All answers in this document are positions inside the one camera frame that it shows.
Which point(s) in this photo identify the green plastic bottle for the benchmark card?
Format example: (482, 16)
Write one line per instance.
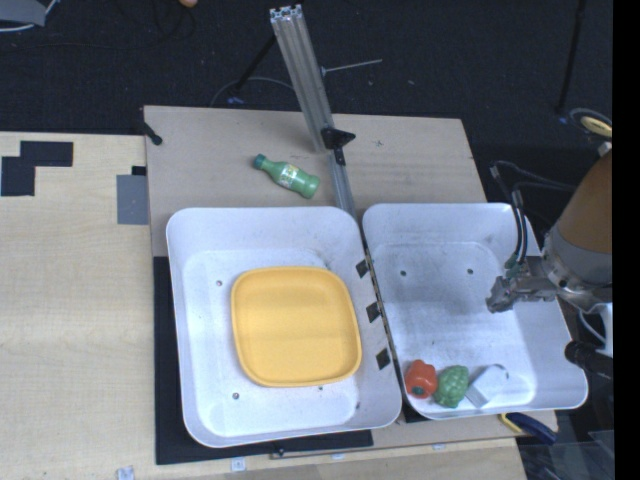
(292, 178)

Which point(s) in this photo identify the white block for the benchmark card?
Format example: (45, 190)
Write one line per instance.
(487, 383)

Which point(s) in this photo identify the white plastic tray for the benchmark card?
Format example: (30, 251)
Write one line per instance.
(205, 318)
(450, 313)

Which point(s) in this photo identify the green toy broccoli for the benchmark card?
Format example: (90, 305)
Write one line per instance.
(451, 385)

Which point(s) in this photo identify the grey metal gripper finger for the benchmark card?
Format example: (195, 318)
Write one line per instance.
(500, 302)
(503, 285)

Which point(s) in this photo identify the black cylinder on white bracket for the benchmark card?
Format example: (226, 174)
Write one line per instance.
(590, 355)

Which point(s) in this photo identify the orange toy pepper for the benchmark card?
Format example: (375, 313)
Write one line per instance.
(421, 375)

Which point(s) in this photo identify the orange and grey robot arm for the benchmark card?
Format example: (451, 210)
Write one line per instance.
(585, 218)

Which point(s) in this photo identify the yellow plate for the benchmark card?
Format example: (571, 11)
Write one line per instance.
(295, 325)

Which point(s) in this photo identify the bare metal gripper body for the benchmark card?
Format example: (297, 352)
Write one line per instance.
(537, 284)

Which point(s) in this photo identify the pale wood board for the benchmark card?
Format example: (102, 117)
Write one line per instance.
(210, 168)

